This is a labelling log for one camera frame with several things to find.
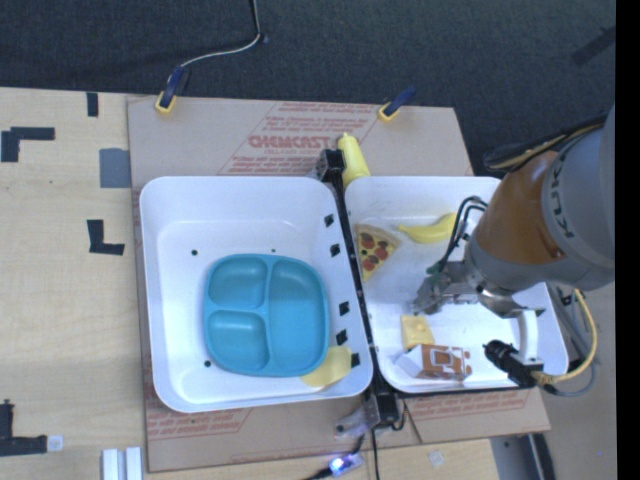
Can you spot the orange and white carton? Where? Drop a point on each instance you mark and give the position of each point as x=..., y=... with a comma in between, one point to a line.
x=442, y=363

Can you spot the brown cardboard board red print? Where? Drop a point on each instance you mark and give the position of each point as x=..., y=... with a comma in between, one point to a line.
x=210, y=138

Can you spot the yellow cheese wedge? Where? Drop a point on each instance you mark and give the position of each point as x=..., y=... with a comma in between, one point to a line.
x=416, y=330

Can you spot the blue divided plate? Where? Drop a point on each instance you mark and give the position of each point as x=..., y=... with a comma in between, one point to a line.
x=265, y=313

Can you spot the yellow mustard bottle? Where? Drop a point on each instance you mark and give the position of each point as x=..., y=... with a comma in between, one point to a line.
x=352, y=160

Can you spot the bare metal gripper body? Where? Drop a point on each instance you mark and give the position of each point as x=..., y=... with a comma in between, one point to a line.
x=462, y=283

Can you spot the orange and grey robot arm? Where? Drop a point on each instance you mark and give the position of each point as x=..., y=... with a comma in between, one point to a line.
x=530, y=228

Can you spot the thin black rod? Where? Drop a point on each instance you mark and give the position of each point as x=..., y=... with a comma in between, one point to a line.
x=356, y=268

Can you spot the white plastic tray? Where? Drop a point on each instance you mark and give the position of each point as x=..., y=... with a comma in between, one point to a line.
x=480, y=333
x=175, y=293

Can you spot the yellow banana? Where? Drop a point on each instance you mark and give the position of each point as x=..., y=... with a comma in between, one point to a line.
x=430, y=230

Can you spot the pale yellow flat chip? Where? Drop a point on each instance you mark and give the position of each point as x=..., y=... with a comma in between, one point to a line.
x=332, y=368

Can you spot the black cylinder on white bracket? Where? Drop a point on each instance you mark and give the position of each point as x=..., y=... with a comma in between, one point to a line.
x=515, y=363

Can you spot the toy pizza slice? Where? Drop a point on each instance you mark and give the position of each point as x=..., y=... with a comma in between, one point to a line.
x=375, y=248

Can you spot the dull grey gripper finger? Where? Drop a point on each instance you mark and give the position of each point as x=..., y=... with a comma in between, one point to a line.
x=421, y=300
x=440, y=305

